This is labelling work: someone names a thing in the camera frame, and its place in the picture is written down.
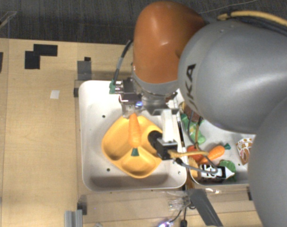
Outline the thin black and white rod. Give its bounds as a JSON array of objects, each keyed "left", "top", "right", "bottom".
[{"left": 178, "top": 115, "right": 189, "bottom": 189}]

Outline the white plastic tray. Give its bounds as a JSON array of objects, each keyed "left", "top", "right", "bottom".
[
  {"left": 178, "top": 88, "right": 256, "bottom": 189},
  {"left": 78, "top": 80, "right": 188, "bottom": 193}
]

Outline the yellow divided plate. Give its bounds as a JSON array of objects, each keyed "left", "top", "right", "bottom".
[{"left": 101, "top": 116, "right": 164, "bottom": 179}]

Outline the orange carrot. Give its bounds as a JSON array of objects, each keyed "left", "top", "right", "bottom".
[
  {"left": 128, "top": 113, "right": 142, "bottom": 157},
  {"left": 200, "top": 143, "right": 231, "bottom": 164}
]

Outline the black cylinder on white bracket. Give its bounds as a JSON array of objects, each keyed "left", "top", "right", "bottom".
[{"left": 147, "top": 109, "right": 180, "bottom": 161}]

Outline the green lettuce leaf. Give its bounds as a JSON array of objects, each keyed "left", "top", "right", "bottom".
[{"left": 180, "top": 113, "right": 206, "bottom": 145}]

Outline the green leafy vegetable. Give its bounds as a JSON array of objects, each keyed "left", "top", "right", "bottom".
[{"left": 219, "top": 159, "right": 237, "bottom": 182}]

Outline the yellow biscuit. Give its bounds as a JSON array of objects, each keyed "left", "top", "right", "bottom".
[{"left": 189, "top": 157, "right": 201, "bottom": 178}]

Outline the black and white carton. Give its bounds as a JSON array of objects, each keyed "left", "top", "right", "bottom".
[{"left": 198, "top": 164, "right": 235, "bottom": 182}]

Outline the brown and white packet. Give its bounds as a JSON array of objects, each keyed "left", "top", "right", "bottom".
[{"left": 235, "top": 138, "right": 253, "bottom": 166}]

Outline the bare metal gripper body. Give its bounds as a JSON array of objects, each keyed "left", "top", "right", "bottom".
[{"left": 116, "top": 77, "right": 178, "bottom": 116}]

